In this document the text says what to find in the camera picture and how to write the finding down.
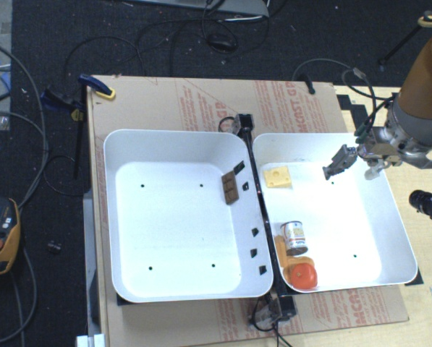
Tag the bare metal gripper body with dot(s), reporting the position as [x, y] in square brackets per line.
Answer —
[389, 148]

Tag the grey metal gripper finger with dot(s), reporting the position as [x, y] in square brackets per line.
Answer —
[340, 161]
[374, 170]

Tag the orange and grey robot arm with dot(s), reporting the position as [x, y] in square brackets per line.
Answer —
[418, 85]

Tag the white plastic tray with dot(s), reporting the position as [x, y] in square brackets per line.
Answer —
[176, 222]
[346, 222]

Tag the yellow cheese slice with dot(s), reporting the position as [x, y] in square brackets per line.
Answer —
[278, 177]

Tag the thin black rod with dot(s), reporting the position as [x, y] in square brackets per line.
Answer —
[262, 201]

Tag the small silver can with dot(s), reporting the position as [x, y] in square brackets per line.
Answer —
[294, 238]

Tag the brown chocolate bar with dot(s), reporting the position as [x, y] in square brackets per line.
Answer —
[230, 188]

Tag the orange red tomato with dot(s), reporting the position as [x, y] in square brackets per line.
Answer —
[303, 277]

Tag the brown cardboard board red print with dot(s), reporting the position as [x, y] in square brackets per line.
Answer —
[172, 99]

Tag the black cylinder on white bracket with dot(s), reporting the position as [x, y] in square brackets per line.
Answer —
[423, 202]

